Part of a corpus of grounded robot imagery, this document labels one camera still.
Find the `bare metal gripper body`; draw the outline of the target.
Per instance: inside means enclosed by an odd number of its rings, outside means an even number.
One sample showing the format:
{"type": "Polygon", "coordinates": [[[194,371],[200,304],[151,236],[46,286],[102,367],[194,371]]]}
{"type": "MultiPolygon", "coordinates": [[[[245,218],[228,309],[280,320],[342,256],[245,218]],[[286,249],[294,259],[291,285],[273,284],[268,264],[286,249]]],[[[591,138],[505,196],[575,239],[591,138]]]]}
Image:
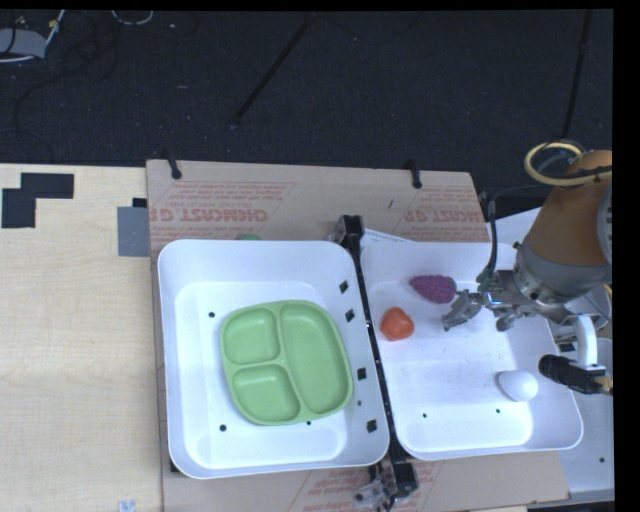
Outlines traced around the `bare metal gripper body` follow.
{"type": "Polygon", "coordinates": [[[527,271],[497,270],[481,285],[484,305],[501,319],[542,316],[566,321],[575,315],[570,297],[559,295],[527,271]]]}

